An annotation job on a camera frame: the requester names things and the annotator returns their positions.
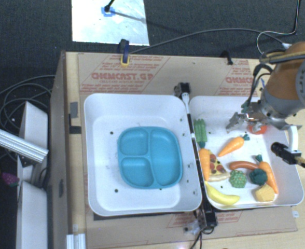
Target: blue plate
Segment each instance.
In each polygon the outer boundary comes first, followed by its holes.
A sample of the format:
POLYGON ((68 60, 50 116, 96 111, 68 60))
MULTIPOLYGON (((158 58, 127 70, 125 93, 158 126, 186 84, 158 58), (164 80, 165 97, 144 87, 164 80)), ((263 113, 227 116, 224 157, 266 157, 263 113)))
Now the blue plate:
POLYGON ((122 179, 130 186, 153 189, 171 187, 183 176, 176 136, 161 127, 134 127, 118 139, 122 179))

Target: orange object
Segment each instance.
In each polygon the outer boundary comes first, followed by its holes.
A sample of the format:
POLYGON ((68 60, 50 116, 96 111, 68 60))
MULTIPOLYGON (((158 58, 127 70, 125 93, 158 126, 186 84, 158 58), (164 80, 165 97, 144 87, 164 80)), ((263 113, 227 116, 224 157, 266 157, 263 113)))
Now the orange object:
MULTIPOLYGON (((292 44, 284 54, 305 51, 305 41, 292 44)), ((304 59, 291 60, 276 65, 266 84, 267 92, 278 99, 299 100, 296 77, 304 59)))
POLYGON ((201 148, 199 150, 199 157, 204 180, 208 181, 210 175, 210 151, 205 148, 201 148))
POLYGON ((272 169, 271 169, 269 163, 267 163, 265 161, 260 161, 260 164, 258 165, 258 167, 267 173, 267 177, 268 177, 268 180, 266 182, 267 185, 269 185, 275 193, 279 193, 276 179, 275 179, 275 176, 273 175, 273 172, 272 172, 272 169))
POLYGON ((254 170, 254 169, 258 169, 258 165, 249 161, 244 161, 244 160, 239 160, 239 161, 234 161, 231 162, 229 165, 229 168, 231 170, 235 170, 238 168, 245 168, 245 169, 249 169, 249 170, 254 170))
POLYGON ((222 157, 226 154, 229 154, 229 153, 241 148, 244 145, 245 140, 249 140, 249 136, 247 134, 244 135, 243 137, 242 136, 235 137, 221 150, 221 152, 218 154, 218 156, 222 157))
POLYGON ((260 135, 260 134, 264 134, 267 130, 267 126, 261 126, 261 129, 257 132, 253 132, 253 126, 249 125, 248 126, 248 130, 250 131, 250 133, 255 134, 255 135, 260 135))

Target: green toy vegetable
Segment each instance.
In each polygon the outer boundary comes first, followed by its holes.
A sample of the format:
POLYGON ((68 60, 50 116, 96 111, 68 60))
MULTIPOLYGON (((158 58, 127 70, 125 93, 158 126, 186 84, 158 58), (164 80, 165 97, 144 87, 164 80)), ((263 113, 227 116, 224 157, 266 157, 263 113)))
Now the green toy vegetable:
POLYGON ((254 169, 249 177, 253 184, 264 185, 268 180, 267 173, 262 169, 254 169))
POLYGON ((203 119, 194 120, 194 133, 196 141, 198 142, 200 148, 205 147, 205 142, 208 141, 205 130, 205 122, 203 119))
POLYGON ((235 188, 244 188, 247 182, 246 175, 242 171, 233 170, 230 177, 230 183, 235 188))
POLYGON ((278 193, 277 182, 276 182, 275 176, 273 175, 273 172, 272 172, 272 169, 271 169, 269 163, 263 161, 262 155, 257 155, 255 157, 255 159, 258 160, 258 162, 260 163, 258 165, 258 167, 267 173, 267 177, 268 177, 267 184, 272 187, 272 189, 275 191, 275 193, 278 193))

